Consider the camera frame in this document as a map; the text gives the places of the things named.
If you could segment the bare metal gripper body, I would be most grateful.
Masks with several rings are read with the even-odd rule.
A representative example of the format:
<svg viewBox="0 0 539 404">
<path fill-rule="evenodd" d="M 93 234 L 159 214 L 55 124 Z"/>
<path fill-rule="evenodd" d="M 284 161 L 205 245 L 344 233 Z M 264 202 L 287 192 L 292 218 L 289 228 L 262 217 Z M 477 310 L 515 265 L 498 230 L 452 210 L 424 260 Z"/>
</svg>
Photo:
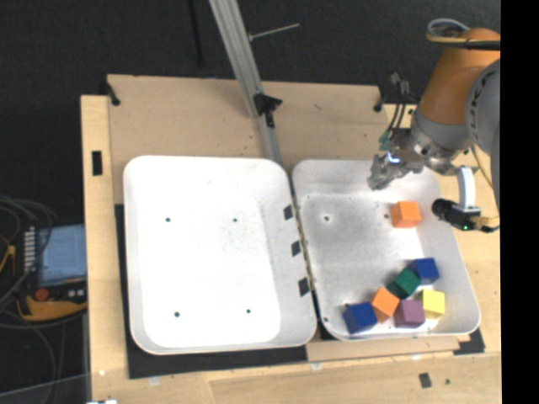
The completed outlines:
<svg viewBox="0 0 539 404">
<path fill-rule="evenodd" d="M 447 150 L 428 137 L 421 129 L 396 129 L 392 133 L 385 153 L 385 163 L 409 162 L 413 173 L 421 173 L 425 167 L 443 176 L 454 175 L 453 164 L 458 151 Z"/>
</svg>

